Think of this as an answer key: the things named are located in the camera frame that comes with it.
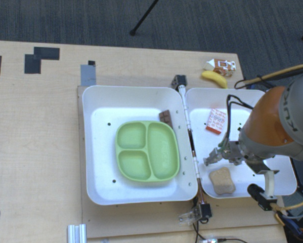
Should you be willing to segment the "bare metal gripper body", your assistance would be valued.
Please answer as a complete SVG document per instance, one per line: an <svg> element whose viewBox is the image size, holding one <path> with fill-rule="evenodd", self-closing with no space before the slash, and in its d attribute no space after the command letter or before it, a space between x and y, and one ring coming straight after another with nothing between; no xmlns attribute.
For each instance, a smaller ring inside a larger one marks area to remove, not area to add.
<svg viewBox="0 0 303 243"><path fill-rule="evenodd" d="M222 156L223 159L230 159L230 158L242 158L244 161L244 156L241 153L241 149L239 148L239 142L238 141L228 141L223 147L222 147Z"/></svg>

